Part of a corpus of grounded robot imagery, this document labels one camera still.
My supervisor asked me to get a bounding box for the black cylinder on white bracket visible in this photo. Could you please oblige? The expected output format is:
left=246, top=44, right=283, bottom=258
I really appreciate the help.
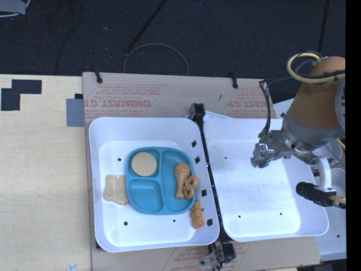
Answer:
left=295, top=156, right=338, bottom=208

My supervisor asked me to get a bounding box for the tan toy pretzel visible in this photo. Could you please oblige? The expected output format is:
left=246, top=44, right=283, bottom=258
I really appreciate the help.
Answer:
left=182, top=175, right=199, bottom=200

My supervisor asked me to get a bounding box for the white plastic tray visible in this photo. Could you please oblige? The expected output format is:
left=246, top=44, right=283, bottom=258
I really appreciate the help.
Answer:
left=202, top=117, right=330, bottom=243
left=89, top=116, right=221, bottom=253

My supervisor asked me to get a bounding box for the white printed paper sheet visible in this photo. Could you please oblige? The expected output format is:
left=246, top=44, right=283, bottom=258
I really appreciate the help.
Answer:
left=204, top=110, right=235, bottom=121

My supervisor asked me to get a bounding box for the black block with thin wires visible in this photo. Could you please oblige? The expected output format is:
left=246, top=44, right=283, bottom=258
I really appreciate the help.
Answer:
left=219, top=242, right=236, bottom=264
left=188, top=103, right=205, bottom=121

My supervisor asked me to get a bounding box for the round beige biscuit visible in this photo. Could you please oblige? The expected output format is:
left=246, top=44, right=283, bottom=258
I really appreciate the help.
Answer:
left=130, top=152, right=159, bottom=177

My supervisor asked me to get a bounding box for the brown toy croissant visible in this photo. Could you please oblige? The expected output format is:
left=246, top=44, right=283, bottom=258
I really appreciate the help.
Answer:
left=189, top=199, right=205, bottom=230

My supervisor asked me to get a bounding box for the brown cardboard board red print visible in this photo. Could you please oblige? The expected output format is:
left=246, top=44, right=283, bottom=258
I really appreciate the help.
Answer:
left=82, top=71, right=323, bottom=271

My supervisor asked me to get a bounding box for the beige toy bread slice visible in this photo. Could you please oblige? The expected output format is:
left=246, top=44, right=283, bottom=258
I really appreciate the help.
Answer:
left=102, top=174, right=130, bottom=206

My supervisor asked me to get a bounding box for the tan toy chicken drumstick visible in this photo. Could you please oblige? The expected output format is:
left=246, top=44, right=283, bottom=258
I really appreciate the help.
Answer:
left=173, top=163, right=192, bottom=200

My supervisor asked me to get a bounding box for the blue divided plate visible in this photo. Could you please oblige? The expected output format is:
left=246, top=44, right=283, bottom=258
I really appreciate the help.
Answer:
left=125, top=146, right=197, bottom=216

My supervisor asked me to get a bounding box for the thin black rod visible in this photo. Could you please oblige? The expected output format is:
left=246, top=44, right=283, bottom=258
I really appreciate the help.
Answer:
left=195, top=114, right=230, bottom=246

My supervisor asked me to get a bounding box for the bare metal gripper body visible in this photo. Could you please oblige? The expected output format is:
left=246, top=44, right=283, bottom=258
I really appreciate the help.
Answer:
left=265, top=129, right=311, bottom=160

